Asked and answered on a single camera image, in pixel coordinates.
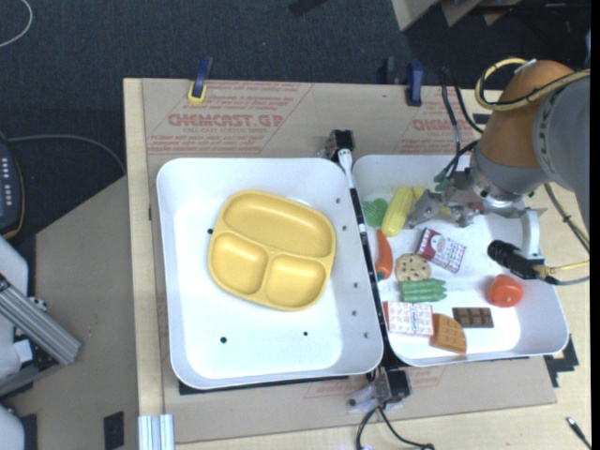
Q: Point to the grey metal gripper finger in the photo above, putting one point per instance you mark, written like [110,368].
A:
[424,209]
[463,217]

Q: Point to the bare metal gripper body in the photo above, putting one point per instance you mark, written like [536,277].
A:
[504,207]

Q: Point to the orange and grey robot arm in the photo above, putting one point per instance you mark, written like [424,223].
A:
[511,124]

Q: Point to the yellow toy corn cob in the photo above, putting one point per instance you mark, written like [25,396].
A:
[397,211]

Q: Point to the red and white carton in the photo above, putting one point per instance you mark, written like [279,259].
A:
[443,251]

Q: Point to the green toy lettuce leaf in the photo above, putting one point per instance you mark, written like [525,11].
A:
[373,213]

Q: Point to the brown chocolate chip biscuit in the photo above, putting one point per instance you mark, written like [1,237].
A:
[412,267]

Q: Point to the orange carrot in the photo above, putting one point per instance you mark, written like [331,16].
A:
[384,253]

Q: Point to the thin black and white rod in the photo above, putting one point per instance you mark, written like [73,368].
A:
[360,214]

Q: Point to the green toy beans bundle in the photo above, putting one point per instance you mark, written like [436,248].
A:
[422,290]

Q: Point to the orange toy tomato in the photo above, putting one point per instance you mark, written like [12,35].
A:
[505,291]

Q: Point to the brown chocolate bar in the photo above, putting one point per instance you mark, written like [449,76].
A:
[472,318]

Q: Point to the red and white flat packet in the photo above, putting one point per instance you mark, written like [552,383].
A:
[409,318]

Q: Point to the orange toy waffle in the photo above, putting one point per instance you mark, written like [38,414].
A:
[449,334]

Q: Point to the white plastic tray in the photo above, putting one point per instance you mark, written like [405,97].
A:
[262,345]
[525,331]

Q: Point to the yellow divided plate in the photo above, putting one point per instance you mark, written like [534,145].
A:
[272,232]

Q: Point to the black pen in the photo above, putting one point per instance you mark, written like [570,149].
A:
[577,431]

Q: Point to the brown cardboard board red print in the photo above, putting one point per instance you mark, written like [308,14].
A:
[262,415]

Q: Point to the black cylinder on white bracket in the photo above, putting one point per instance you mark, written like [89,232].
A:
[505,252]

